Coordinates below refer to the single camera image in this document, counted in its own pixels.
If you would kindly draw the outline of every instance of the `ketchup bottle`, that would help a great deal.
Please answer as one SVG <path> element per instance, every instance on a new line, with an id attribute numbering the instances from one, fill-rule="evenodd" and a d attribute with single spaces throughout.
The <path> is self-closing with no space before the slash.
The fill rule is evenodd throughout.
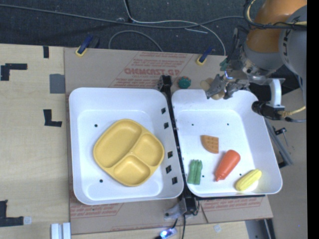
<path id="1" fill-rule="evenodd" d="M 230 149 L 223 156 L 215 172 L 216 181 L 224 180 L 240 160 L 237 151 Z"/>

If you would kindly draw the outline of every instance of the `yellow plate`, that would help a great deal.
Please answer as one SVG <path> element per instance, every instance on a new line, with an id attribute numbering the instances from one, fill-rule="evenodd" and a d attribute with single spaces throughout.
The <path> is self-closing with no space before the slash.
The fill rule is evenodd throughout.
<path id="1" fill-rule="evenodd" d="M 164 159 L 162 143 L 145 127 L 131 119 L 112 124 L 93 149 L 97 164 L 126 186 L 147 181 Z"/>

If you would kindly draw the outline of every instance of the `corn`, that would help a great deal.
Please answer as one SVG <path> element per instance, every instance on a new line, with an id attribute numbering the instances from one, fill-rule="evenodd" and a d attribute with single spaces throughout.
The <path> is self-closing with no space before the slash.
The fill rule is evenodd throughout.
<path id="1" fill-rule="evenodd" d="M 243 177 L 241 177 L 235 185 L 236 190 L 244 191 L 245 189 L 249 188 L 255 181 L 258 181 L 262 175 L 262 172 L 259 169 L 254 169 Z"/>

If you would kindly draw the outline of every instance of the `tray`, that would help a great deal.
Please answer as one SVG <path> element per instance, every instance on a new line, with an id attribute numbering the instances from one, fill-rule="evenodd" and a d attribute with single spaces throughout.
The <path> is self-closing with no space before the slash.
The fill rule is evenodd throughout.
<path id="1" fill-rule="evenodd" d="M 162 143 L 131 119 L 111 125 L 93 149 L 94 160 L 115 180 L 126 186 L 145 183 L 164 159 Z"/>
<path id="2" fill-rule="evenodd" d="M 275 194 L 282 178 L 264 118 L 251 110 L 257 101 L 248 91 L 237 91 L 227 100 L 207 99 L 203 90 L 177 90 L 172 96 L 177 135 L 185 175 L 191 160 L 202 160 L 200 185 L 188 184 L 199 197 L 227 197 Z M 201 135 L 219 139 L 219 153 L 207 151 Z M 236 150 L 241 160 L 225 180 L 215 181 L 214 172 L 229 149 Z M 234 184 L 250 170 L 259 168 L 260 180 L 243 192 Z"/>
<path id="3" fill-rule="evenodd" d="M 166 98 L 161 92 L 78 88 L 70 94 L 69 114 L 73 189 L 80 202 L 87 205 L 124 203 L 176 198 L 181 194 L 183 177 Z M 143 184 L 134 187 L 115 180 L 93 156 L 94 146 L 106 130 L 126 119 L 147 129 L 164 148 L 159 167 Z"/>

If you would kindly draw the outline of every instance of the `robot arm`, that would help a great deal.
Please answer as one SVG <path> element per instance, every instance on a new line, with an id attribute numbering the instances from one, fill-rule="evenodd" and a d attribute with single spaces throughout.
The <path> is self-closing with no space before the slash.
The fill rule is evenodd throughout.
<path id="1" fill-rule="evenodd" d="M 251 26 L 240 49 L 238 59 L 227 57 L 221 63 L 222 76 L 202 81 L 207 98 L 228 99 L 232 94 L 250 83 L 269 85 L 272 92 L 267 103 L 257 102 L 255 112 L 272 120 L 282 119 L 285 109 L 281 103 L 281 84 L 285 79 L 270 76 L 286 65 L 303 82 L 306 104 L 307 67 L 307 0 L 265 0 L 255 21 L 249 15 L 255 0 L 247 0 L 244 15 Z"/>

